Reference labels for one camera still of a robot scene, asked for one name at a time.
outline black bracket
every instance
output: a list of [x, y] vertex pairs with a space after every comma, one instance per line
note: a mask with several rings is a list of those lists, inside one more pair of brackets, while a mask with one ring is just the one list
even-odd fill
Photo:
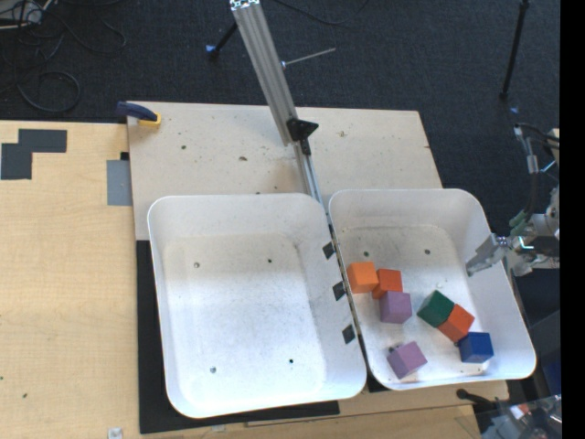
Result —
[[300, 119], [289, 119], [286, 122], [286, 126], [289, 128], [289, 134], [294, 142], [301, 144], [301, 150], [304, 154], [311, 154], [311, 147], [309, 146], [309, 135], [311, 135], [317, 127], [318, 123], [302, 121]]

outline green block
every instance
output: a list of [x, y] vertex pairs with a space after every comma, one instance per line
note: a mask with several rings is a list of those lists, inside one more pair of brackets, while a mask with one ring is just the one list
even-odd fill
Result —
[[422, 301], [417, 316], [436, 328], [447, 320], [454, 306], [451, 299], [435, 290]]

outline blue block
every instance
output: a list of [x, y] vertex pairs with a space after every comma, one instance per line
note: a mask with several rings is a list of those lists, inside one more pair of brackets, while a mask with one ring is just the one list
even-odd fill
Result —
[[486, 332], [469, 332], [457, 345], [462, 362], [481, 363], [494, 355], [492, 339]]

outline black pole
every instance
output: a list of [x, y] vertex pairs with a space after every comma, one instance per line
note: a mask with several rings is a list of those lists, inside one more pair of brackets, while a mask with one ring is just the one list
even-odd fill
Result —
[[504, 87], [500, 92], [500, 98], [505, 99], [508, 95], [508, 89], [510, 88], [510, 80], [512, 79], [512, 71], [514, 70], [514, 63], [516, 62], [516, 53], [518, 51], [518, 45], [520, 44], [520, 36], [522, 35], [522, 26], [524, 25], [524, 16], [530, 6], [529, 0], [522, 0], [520, 2], [520, 14], [518, 15], [518, 21], [516, 23], [516, 34], [514, 35], [514, 44], [512, 45], [512, 53], [510, 54], [510, 60], [508, 61], [508, 70], [505, 75]]
[[218, 42], [216, 46], [206, 46], [207, 53], [209, 54], [209, 57], [211, 59], [216, 59], [219, 56], [221, 48], [223, 48], [226, 45], [229, 38], [236, 32], [236, 29], [238, 29], [238, 24], [234, 23], [233, 25], [231, 25], [231, 28], [224, 35], [224, 37], [221, 38], [221, 40]]

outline dark floor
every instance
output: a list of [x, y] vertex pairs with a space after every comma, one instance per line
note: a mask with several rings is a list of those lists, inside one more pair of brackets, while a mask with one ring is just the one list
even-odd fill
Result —
[[[443, 186], [474, 194], [508, 234], [529, 191], [513, 125], [559, 127], [561, 0], [529, 0], [524, 13], [522, 0], [261, 1], [282, 60], [335, 48], [287, 68], [295, 105], [418, 111]], [[60, 0], [37, 15], [16, 29], [0, 20], [2, 119], [115, 122], [131, 100], [266, 104], [237, 32], [207, 55], [234, 22], [229, 0]], [[536, 212], [558, 182], [554, 169], [541, 176]], [[527, 312], [559, 309], [558, 286], [533, 292]]]

